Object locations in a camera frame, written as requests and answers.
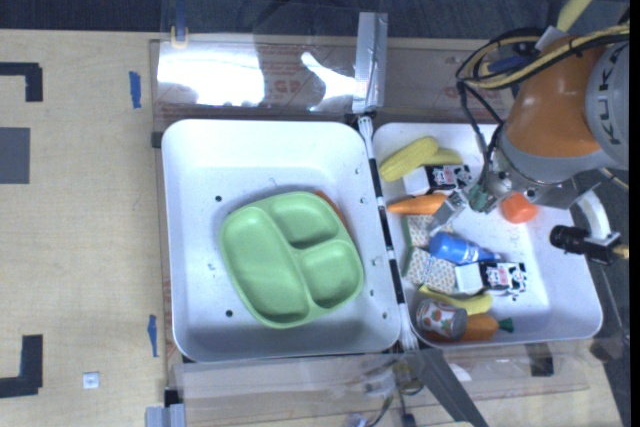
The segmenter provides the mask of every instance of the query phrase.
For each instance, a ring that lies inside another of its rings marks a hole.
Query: blue can
[[[442,258],[457,265],[476,262],[495,262],[500,259],[496,253],[487,251],[478,244],[444,231],[439,231],[431,237],[428,251],[436,258]]]

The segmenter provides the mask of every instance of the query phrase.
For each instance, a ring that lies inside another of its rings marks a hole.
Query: gray square
[[[0,127],[0,184],[29,183],[30,128]]]

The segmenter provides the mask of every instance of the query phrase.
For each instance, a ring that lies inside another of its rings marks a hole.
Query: green plate
[[[362,288],[351,237],[329,203],[310,192],[272,196],[231,213],[220,247],[245,305],[269,327],[311,322]]]

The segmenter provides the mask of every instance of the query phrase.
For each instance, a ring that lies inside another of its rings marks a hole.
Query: sponge
[[[387,158],[380,165],[380,176],[387,182],[398,180],[423,165],[437,151],[438,142],[433,137],[422,137]]]

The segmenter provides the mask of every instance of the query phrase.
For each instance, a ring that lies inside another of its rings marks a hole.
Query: light wood surface
[[[44,102],[0,77],[0,126],[31,129],[28,185],[0,185],[0,377],[18,374],[22,335],[44,336],[39,394],[0,399],[2,426],[142,426],[167,380],[154,150],[150,33],[0,31],[0,61],[38,62]],[[140,75],[134,109],[129,72]],[[147,333],[157,318],[154,358]],[[83,389],[85,372],[98,389]],[[579,390],[480,400],[492,426],[621,425],[602,365]],[[453,424],[439,405],[419,425]],[[335,425],[331,418],[256,424]],[[211,421],[208,425],[224,425]],[[379,424],[399,426],[397,410]]]

